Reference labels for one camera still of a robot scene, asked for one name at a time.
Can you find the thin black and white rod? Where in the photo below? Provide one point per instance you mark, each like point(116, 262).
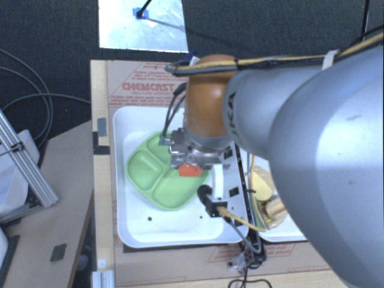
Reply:
point(246, 196)

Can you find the white plastic tray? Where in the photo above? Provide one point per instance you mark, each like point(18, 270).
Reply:
point(285, 234)
point(168, 226)

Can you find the brown cardboard board red print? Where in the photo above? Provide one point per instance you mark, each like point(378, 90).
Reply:
point(144, 79)

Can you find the black cylinder on white bracket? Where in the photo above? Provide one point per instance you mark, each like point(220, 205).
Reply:
point(213, 204)

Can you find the green divided plate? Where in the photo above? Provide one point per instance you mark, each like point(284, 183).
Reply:
point(147, 166)

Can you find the yellow round toy slice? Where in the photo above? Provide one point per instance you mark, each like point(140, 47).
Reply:
point(260, 186)

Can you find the tan toy bread roll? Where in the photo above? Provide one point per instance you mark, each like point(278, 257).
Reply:
point(274, 211)

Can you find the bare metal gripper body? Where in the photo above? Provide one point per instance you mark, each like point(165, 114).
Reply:
point(198, 154)

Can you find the red cube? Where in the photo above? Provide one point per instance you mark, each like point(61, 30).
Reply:
point(189, 171)

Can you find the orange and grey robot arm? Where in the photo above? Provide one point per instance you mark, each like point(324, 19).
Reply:
point(300, 130)

